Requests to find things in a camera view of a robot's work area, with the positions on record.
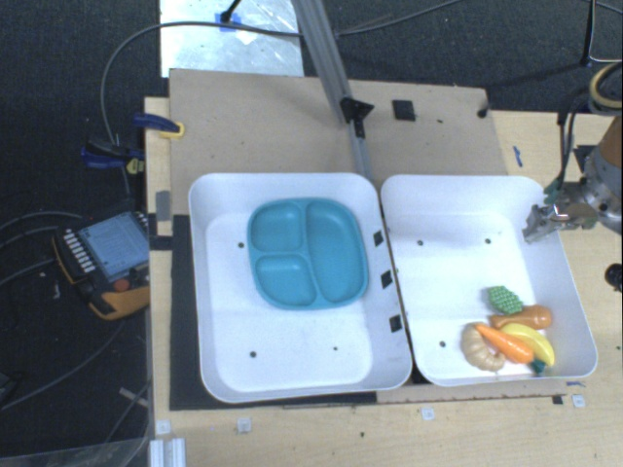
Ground green toy grapes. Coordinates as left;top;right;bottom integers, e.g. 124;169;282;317
487;285;525;317

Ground yellow banana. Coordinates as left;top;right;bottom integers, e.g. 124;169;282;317
500;322;557;368

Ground white plastic tray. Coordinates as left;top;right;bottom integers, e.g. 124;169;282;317
187;171;415;405
379;173;600;388

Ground orange carrot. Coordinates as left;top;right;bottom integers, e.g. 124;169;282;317
474;322;547;377

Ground orange-brown toy drumstick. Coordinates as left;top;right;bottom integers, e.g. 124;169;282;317
489;304;554;332

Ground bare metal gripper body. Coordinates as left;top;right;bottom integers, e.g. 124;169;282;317
550;181;623;235

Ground blue divided plate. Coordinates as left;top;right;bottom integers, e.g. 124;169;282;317
245;197;370;312

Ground black block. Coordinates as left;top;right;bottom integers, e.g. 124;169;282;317
391;98;418;123

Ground brown cardboard board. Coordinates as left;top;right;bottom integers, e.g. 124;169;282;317
167;67;576;412

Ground beige toy croissant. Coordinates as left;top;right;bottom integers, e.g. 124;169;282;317
460;322;508;374

